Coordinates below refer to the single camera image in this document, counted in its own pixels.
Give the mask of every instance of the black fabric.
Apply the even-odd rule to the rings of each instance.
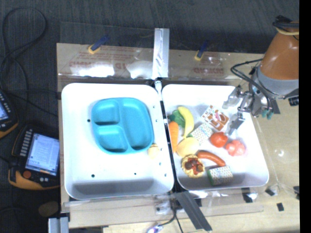
[[[30,89],[56,91],[56,43],[61,22],[150,29],[169,28],[177,48],[197,50],[208,40],[207,50],[264,53],[276,34],[272,22],[278,15],[299,20],[299,0],[0,0],[1,23],[7,13],[19,7],[39,10],[47,20],[43,37],[18,54],[16,60],[27,75]],[[33,39],[42,29],[40,16],[32,10],[18,10],[7,20],[0,56]],[[8,89],[25,89],[21,69],[12,64],[1,73]],[[57,130],[57,99],[50,92],[31,92],[28,100],[48,111],[26,103],[25,93],[10,95],[20,116],[20,125],[37,121]],[[0,155],[10,158],[19,128],[0,139]],[[38,207],[58,200],[58,189],[44,192],[13,188],[8,183],[8,165],[0,160],[0,232],[47,232],[47,219]],[[5,210],[9,206],[17,207]]]

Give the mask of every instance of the button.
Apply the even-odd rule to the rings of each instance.
[[[29,178],[31,177],[31,172],[28,171],[28,170],[24,171],[24,172],[23,172],[23,177],[24,177],[25,179],[29,179]]]

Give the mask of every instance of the black and orange device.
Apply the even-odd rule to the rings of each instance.
[[[27,190],[59,187],[59,150],[56,134],[35,125],[26,125],[13,146],[10,184]]]
[[[7,135],[18,125],[18,116],[13,104],[0,89],[0,138]]]

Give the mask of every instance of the robotic claw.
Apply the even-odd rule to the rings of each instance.
[[[231,72],[249,83],[243,92],[238,85],[223,103],[223,108],[237,105],[237,113],[231,118],[227,134],[231,135],[244,122],[243,112],[271,119],[280,114],[277,99],[288,99],[291,106],[299,104],[299,22],[278,16],[273,23],[278,33],[272,40],[264,57],[259,60],[237,64]],[[257,62],[248,77],[238,70],[239,66]]]

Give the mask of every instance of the sausage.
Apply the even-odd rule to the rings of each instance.
[[[201,150],[197,153],[197,156],[199,159],[209,159],[215,162],[218,166],[225,166],[225,161],[211,152]]]

